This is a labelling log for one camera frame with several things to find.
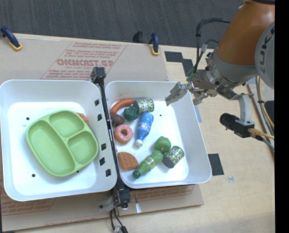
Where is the brown toy mushroom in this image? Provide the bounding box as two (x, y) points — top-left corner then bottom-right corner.
(110, 113), (126, 127)

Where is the thin black and white rod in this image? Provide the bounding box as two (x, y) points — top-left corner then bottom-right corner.
(97, 77), (123, 213)

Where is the blue toy bottle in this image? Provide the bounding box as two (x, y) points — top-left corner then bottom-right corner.
(135, 111), (155, 148)

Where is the green toy broccoli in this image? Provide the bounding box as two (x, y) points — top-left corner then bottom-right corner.
(123, 105), (139, 122)

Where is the orange toy sausage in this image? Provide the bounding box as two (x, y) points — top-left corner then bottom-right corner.
(109, 97), (135, 115)

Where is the pink toy doughnut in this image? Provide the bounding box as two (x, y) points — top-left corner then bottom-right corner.
(113, 124), (134, 145)

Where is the orange toy waffle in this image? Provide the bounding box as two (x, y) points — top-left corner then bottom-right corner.
(116, 151), (140, 171)

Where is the green divided plate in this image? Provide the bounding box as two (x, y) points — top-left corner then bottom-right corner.
(25, 109), (100, 178)

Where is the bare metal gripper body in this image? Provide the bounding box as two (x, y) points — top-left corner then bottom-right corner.
(187, 57), (247, 98)

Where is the black block with thin wires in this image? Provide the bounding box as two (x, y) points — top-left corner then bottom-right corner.
(112, 187), (131, 207)
(90, 66), (107, 84)

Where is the black cylinder on white bracket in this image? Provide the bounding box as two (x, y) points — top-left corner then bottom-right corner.
(219, 87), (256, 139)

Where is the orange toy bread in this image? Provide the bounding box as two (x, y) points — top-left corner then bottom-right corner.
(76, 112), (90, 126)

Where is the white plastic tray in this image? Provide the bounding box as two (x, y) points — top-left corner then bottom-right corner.
(104, 81), (212, 190)
(0, 79), (118, 202)

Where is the green toy pepper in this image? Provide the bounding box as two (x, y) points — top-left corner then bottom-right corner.
(154, 135), (172, 154)

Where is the brown cardboard board red print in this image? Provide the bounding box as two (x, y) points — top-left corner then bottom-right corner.
(0, 33), (205, 233)

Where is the small can green label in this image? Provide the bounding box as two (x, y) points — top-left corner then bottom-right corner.
(161, 145), (185, 169)
(133, 98), (155, 114)

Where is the green toy bottle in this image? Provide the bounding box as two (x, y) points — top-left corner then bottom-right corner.
(132, 150), (164, 180)

